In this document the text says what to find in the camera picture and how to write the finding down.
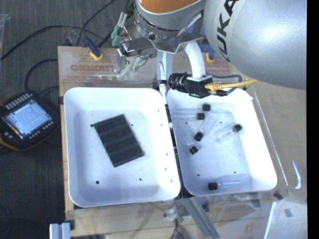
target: black cap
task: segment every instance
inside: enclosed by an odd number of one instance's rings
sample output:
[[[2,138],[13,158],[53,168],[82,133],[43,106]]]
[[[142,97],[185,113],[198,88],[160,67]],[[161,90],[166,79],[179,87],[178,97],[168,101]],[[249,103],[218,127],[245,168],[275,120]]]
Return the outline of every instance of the black cap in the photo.
[[[217,183],[216,182],[209,182],[208,183],[208,189],[209,190],[216,190],[217,189]]]
[[[205,119],[205,113],[196,113],[198,120],[204,120]]]
[[[191,154],[194,155],[196,152],[198,152],[198,149],[196,148],[195,145],[193,145],[191,148],[189,148],[189,151],[190,151]]]
[[[198,132],[195,136],[194,136],[194,139],[196,141],[200,141],[202,138],[203,138],[203,134],[201,132]]]
[[[210,104],[203,104],[203,106],[202,106],[202,108],[203,108],[203,111],[210,111]]]
[[[234,129],[236,132],[238,132],[238,131],[242,130],[243,127],[242,127],[240,124],[236,124],[236,125],[233,126],[233,129]]]

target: dark floor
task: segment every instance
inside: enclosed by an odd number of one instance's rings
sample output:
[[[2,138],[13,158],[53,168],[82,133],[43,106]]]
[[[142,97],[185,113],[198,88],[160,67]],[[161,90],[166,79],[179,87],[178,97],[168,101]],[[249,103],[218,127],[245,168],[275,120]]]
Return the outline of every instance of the dark floor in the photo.
[[[41,96],[58,109],[57,46],[66,40],[76,45],[86,23],[86,30],[106,37],[127,1],[0,0],[0,14],[9,15],[3,35],[0,103],[25,89],[41,92],[54,87]],[[102,40],[83,33],[82,38]],[[45,239],[49,224],[63,221],[60,130],[24,152],[0,147],[0,239]]]

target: transparent plastic sheet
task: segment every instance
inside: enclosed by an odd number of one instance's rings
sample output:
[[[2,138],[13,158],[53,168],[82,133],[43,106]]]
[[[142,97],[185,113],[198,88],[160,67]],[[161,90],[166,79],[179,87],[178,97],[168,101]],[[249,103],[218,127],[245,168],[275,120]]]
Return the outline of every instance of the transparent plastic sheet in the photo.
[[[5,20],[8,19],[7,14],[0,14],[0,72],[1,72],[1,58],[2,58],[2,45],[3,45],[3,32]]]
[[[76,54],[74,48],[68,52]],[[111,64],[114,64],[116,53],[114,50],[112,52],[114,52],[113,57],[109,59]],[[110,79],[106,80],[100,77],[103,74],[93,72],[94,81],[90,81],[89,77],[87,77],[83,78],[81,82],[78,80],[81,79],[79,77],[81,76],[79,74],[81,71],[72,70],[69,71],[71,74],[68,74],[67,71],[71,70],[70,65],[72,64],[69,64],[68,67],[61,67],[61,62],[63,61],[65,60],[59,60],[60,73],[62,73],[62,76],[64,75],[62,77],[64,80],[61,81],[60,79],[61,95],[67,89],[81,84],[83,87],[136,86],[148,88],[153,87],[152,82],[156,76],[156,59],[152,59],[142,67],[144,70],[148,69],[147,73],[143,70],[139,71],[141,74],[136,75],[134,81],[118,82]],[[183,54],[179,54],[177,70],[178,72],[190,72],[187,58],[184,58]],[[207,72],[214,75],[238,73],[233,68],[227,67],[222,61],[219,64],[218,60],[215,65],[211,65],[207,69]],[[278,236],[280,238],[307,238],[307,196],[298,191],[295,185],[292,186],[288,183],[256,91],[253,87],[249,87],[247,93],[252,97],[263,136],[276,171],[277,185],[273,190],[266,192],[244,192],[198,197],[198,199],[223,239],[233,239],[238,236],[243,239],[274,239]],[[74,223],[75,229],[71,231],[73,237],[107,234],[108,239],[149,238],[150,235],[157,234],[158,238],[170,238],[173,233],[176,233],[177,228],[178,232],[185,238],[204,238],[198,224],[196,224],[179,199],[85,209],[71,206],[66,209],[66,219]]]

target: display screen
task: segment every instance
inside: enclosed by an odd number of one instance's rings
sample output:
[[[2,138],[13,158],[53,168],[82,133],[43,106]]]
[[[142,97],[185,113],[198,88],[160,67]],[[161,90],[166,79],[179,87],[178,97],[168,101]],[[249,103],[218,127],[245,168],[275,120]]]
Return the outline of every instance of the display screen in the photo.
[[[9,113],[2,119],[16,130],[21,139],[52,120],[51,116],[35,100],[30,100],[23,107]]]

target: white tray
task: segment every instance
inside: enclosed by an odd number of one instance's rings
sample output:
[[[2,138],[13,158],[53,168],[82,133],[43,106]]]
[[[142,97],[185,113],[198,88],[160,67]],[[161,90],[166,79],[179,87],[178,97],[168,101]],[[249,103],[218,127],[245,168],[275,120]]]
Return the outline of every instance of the white tray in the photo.
[[[277,176],[265,143],[252,98],[243,90],[236,89],[225,97],[209,96],[204,99],[190,97],[178,91],[167,93],[172,118],[177,109],[196,108],[204,103],[216,107],[213,115],[217,122],[195,144],[198,152],[192,155],[180,134],[175,132],[177,151],[183,182],[186,189],[195,196],[212,196],[241,192],[272,190]],[[183,126],[195,135],[201,120],[186,120]],[[181,122],[173,119],[173,126]],[[216,142],[216,132],[227,125],[240,123],[243,130],[221,143]],[[217,190],[209,190],[208,183],[216,182]]]
[[[152,89],[73,88],[64,96],[69,193],[80,207],[165,201],[180,181],[162,96]],[[144,156],[114,168],[91,124],[124,114]]]

